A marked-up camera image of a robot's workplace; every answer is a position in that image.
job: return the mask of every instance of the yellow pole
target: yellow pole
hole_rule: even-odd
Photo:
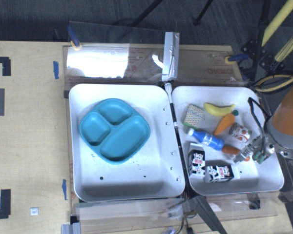
[[[287,2],[283,5],[278,14],[273,18],[271,23],[265,29],[262,47],[265,46],[266,42],[270,39],[270,37],[272,37],[277,28],[283,23],[283,21],[287,18],[292,10],[293,0],[287,0]]]
[[[282,62],[293,50],[293,39],[290,39],[286,45],[275,55],[274,59]]]

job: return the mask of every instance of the toy carrot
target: toy carrot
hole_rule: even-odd
[[[234,110],[232,113],[226,114],[221,119],[221,121],[219,122],[218,126],[216,127],[216,129],[214,131],[214,135],[220,134],[225,129],[227,129],[228,127],[230,127],[232,124],[234,124],[234,122],[235,122],[235,116],[238,115],[237,112],[238,111]]]
[[[234,154],[234,155],[237,155],[237,154],[239,154],[239,152],[240,152],[241,150],[238,149],[238,148],[235,148],[235,147],[233,147],[233,146],[227,146],[227,145],[225,145],[225,146],[221,149],[221,151],[222,151],[223,153],[225,153],[225,154]]]

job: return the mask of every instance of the gray carpet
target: gray carpet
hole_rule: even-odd
[[[137,18],[154,0],[0,0],[0,40],[52,41],[59,29],[67,39],[70,21],[111,25],[119,20]],[[287,0],[272,0],[269,21]],[[194,26],[207,0],[164,0],[139,25],[140,28],[176,31],[181,44],[231,45],[235,53],[255,39],[263,0],[215,0]],[[293,36],[293,11],[265,48],[275,55]],[[285,59],[287,71],[293,71],[293,52]],[[259,70],[258,77],[265,72]],[[265,95],[274,112],[287,90]],[[293,209],[293,202],[287,202]],[[293,210],[289,211],[293,223]]]

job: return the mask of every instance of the black strip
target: black strip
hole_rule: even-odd
[[[195,197],[195,203],[195,211],[212,231],[218,231],[220,234],[227,234],[217,215],[214,213],[204,196],[200,195]]]
[[[178,127],[175,127],[175,132],[176,132],[177,143],[178,143],[178,149],[179,149],[180,159],[181,159],[182,168],[183,168],[184,177],[185,177],[185,183],[186,183],[185,191],[186,191],[187,195],[188,195],[190,198],[192,198],[192,197],[196,196],[197,194],[196,194],[195,191],[192,189],[191,184],[190,184],[189,174],[188,174],[188,169],[187,169],[187,164],[186,164],[186,160],[185,160],[184,152],[183,152],[182,145],[181,145],[181,140],[180,140],[180,136],[179,136],[179,130],[178,130]]]
[[[11,60],[9,57],[0,57],[2,76],[11,76]]]
[[[9,218],[11,214],[11,189],[1,190],[0,219]]]
[[[173,120],[173,122],[177,122],[175,108],[174,108],[174,104],[173,103],[170,104],[170,109],[171,109],[171,114],[172,114],[172,120]]]

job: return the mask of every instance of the plastic bottle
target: plastic bottle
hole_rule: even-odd
[[[196,131],[193,128],[189,129],[188,135],[195,137],[203,145],[209,146],[217,151],[221,151],[225,144],[223,139],[217,138],[205,131]]]

